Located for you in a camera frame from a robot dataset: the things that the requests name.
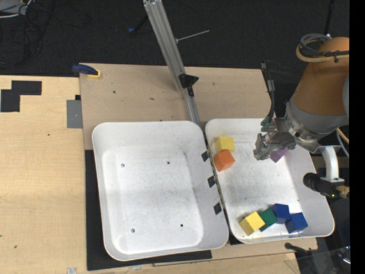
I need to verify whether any purple cube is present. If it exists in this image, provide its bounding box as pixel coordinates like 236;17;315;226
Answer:
269;147;290;164

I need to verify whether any blue cube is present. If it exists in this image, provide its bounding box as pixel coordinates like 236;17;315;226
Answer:
270;203;292;225
285;212;309;235

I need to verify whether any orange cube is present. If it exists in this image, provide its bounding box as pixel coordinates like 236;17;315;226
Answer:
213;149;236;172

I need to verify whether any white plastic tray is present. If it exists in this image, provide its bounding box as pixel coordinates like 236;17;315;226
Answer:
204;118;335;244
91;120;230;262

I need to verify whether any brown flat board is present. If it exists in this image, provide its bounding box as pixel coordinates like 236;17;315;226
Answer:
79;63;319;268

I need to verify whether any green cube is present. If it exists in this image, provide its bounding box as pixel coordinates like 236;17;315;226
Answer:
258;208;279;232

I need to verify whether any black cylinder on white bracket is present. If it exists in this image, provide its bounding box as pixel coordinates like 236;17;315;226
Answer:
302;145;347;198

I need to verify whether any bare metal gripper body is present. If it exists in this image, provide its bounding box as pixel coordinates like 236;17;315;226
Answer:
268;118;324;154

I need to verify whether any yellow cube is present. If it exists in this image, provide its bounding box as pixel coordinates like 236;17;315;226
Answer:
214;136;236;154
238;211;266;236

